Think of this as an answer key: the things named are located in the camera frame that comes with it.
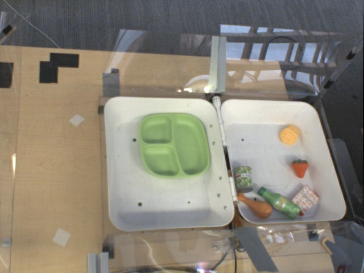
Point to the white and orange small carton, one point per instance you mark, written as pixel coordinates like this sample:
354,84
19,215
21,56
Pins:
305,199

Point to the brown chicken drumstick toy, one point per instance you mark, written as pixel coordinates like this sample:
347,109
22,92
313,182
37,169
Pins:
258,206

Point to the yellow corn cob piece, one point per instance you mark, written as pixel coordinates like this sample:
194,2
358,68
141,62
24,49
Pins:
289,135

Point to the green and white small can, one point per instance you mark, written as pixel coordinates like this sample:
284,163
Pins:
243,179

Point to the green plastic bottle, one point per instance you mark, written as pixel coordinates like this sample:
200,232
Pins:
280,203

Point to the black and white thin rod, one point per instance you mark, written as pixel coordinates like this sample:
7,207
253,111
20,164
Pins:
221,124

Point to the green divided plate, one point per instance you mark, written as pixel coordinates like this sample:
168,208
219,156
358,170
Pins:
187,144

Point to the white plastic tray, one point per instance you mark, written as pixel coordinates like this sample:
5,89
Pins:
159,203
264,158

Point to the orange strawberry toy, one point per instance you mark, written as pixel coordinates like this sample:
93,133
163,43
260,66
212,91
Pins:
300,168

